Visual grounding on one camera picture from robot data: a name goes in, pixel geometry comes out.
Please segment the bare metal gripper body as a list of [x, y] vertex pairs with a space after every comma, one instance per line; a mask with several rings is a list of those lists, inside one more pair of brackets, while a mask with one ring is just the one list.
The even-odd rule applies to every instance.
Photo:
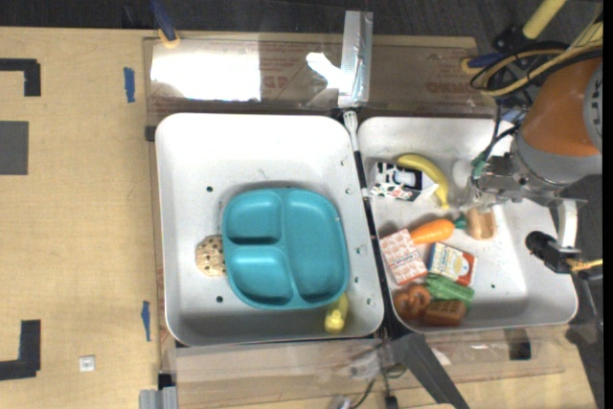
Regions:
[[467, 201], [490, 206], [507, 201], [519, 202], [528, 196], [529, 171], [514, 153], [480, 154], [471, 162]]

